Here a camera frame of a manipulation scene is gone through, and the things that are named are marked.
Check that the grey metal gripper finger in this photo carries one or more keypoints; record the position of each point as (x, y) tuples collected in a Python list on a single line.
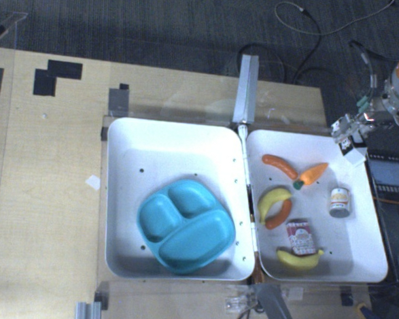
[(350, 126), (338, 128)]

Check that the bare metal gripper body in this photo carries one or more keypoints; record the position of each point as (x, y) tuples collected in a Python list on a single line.
[(376, 115)]

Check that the orange carrot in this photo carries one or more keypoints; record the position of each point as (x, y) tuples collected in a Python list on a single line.
[(312, 173)]

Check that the orange sausage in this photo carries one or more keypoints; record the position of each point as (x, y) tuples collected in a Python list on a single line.
[(281, 165), (279, 217)]

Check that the small white can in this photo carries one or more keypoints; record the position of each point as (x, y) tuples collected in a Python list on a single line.
[(340, 202)]

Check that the yellow banana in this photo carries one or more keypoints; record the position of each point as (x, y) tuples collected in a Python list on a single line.
[(298, 261), (268, 199)]

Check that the white plastic tray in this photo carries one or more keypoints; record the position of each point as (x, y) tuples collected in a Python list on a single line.
[(173, 146), (357, 241)]

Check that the red and white packet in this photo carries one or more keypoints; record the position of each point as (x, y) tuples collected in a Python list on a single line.
[(300, 237)]

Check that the blue divided plate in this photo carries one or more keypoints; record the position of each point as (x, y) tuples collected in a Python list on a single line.
[(186, 227)]

